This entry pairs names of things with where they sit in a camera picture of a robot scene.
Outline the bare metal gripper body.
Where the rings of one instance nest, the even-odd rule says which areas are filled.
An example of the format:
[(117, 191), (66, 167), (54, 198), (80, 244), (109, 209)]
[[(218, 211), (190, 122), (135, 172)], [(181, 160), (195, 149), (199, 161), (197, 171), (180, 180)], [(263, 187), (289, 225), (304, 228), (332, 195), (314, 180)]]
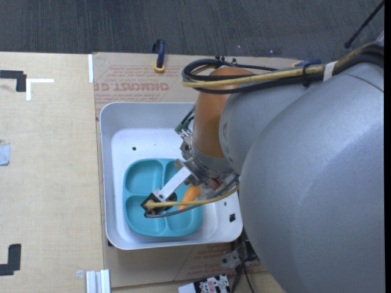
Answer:
[(218, 197), (225, 194), (239, 181), (239, 174), (228, 160), (223, 158), (207, 157), (201, 160), (191, 157), (182, 163), (182, 166), (190, 172), (188, 181), (201, 187), (202, 197)]

